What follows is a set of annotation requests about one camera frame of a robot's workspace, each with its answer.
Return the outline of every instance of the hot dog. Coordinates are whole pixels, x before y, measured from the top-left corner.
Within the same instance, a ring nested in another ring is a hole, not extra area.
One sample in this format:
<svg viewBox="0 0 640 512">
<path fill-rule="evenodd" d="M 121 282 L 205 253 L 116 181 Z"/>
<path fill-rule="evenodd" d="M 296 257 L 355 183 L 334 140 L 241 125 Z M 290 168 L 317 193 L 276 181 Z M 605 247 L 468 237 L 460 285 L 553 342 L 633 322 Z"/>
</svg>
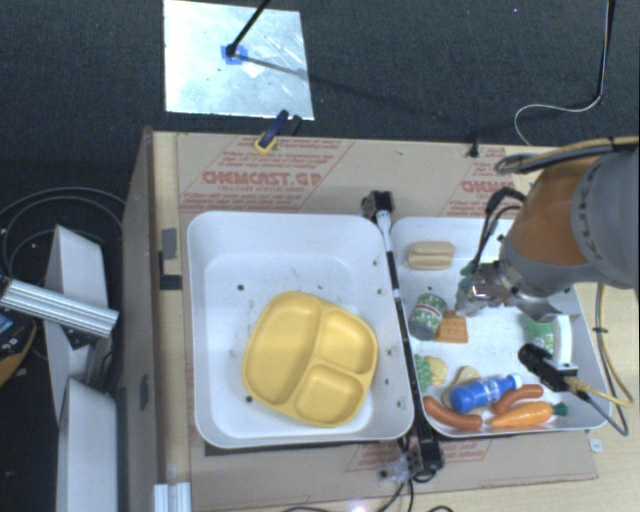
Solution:
<svg viewBox="0 0 640 512">
<path fill-rule="evenodd" d="M 458 414 L 441 405 L 432 396 L 425 396 L 422 399 L 424 410 L 438 421 L 464 430 L 479 430 L 482 427 L 482 418 L 478 414 Z"/>
<path fill-rule="evenodd" d="M 518 389 L 512 389 L 507 391 L 502 398 L 491 406 L 491 410 L 500 416 L 507 412 L 507 409 L 518 400 L 524 398 L 540 398 L 542 396 L 543 389 L 539 384 L 525 384 Z"/>
</svg>

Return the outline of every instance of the can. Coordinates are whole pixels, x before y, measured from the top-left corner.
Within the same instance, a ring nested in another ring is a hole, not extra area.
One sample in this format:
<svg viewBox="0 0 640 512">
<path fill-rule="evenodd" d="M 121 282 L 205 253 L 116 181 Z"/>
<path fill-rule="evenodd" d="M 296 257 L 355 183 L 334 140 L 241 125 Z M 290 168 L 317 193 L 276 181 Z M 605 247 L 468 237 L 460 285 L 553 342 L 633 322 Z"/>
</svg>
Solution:
<svg viewBox="0 0 640 512">
<path fill-rule="evenodd" d="M 409 332 L 419 340 L 433 340 L 446 311 L 447 303 L 441 297 L 433 293 L 420 295 L 409 318 Z"/>
</svg>

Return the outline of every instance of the dark gray floor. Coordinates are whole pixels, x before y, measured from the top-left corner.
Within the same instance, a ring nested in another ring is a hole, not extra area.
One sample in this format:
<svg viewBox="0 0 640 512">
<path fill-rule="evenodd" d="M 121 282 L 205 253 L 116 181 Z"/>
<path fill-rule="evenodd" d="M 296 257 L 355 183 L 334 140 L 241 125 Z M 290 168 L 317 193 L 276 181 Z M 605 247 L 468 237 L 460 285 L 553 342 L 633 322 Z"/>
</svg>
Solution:
<svg viewBox="0 0 640 512">
<path fill-rule="evenodd" d="M 302 16 L 316 120 L 303 123 L 300 135 L 466 142 L 477 136 L 507 144 L 519 142 L 513 129 L 519 107 L 591 101 L 605 6 L 604 0 L 272 2 Z M 162 23 L 160 0 L 3 0 L 0 210 L 58 186 L 98 187 L 124 198 L 145 125 L 262 131 L 261 120 L 164 111 Z M 618 2 L 604 100 L 579 115 L 523 116 L 534 144 L 638 133 L 639 27 L 640 4 Z M 33 232 L 32 224 L 43 229 L 57 219 L 103 235 L 105 251 L 117 260 L 109 222 L 73 208 L 43 210 L 12 246 Z M 6 216 L 0 222 L 5 226 Z M 20 275 L 41 275 L 46 251 L 44 241 L 23 251 Z M 110 275 L 117 287 L 117 264 Z M 25 365 L 25 377 L 0 389 L 2 511 L 54 506 L 57 433 L 46 363 L 30 355 Z"/>
</svg>

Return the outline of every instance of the yellow divided plate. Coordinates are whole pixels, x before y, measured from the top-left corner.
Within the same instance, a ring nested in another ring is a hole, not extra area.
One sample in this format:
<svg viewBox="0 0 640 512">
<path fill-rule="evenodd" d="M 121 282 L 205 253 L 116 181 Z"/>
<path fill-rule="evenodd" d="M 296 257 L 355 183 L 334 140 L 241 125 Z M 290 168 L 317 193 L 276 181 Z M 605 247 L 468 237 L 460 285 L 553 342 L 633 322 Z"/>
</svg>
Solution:
<svg viewBox="0 0 640 512">
<path fill-rule="evenodd" d="M 378 342 L 356 315 L 301 292 L 275 296 L 260 315 L 242 363 L 249 394 L 321 427 L 348 422 L 367 396 Z"/>
</svg>

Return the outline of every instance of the blue bottle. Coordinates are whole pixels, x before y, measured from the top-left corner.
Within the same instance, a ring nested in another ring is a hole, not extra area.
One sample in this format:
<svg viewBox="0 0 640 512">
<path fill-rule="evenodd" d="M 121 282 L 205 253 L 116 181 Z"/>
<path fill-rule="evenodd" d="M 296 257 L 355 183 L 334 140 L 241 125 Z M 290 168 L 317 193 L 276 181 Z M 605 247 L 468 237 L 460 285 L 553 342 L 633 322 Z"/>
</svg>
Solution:
<svg viewBox="0 0 640 512">
<path fill-rule="evenodd" d="M 476 407 L 497 402 L 507 391 L 518 389 L 520 386 L 522 378 L 519 375 L 476 380 L 465 386 L 453 388 L 449 393 L 449 401 L 454 411 L 466 414 Z"/>
</svg>

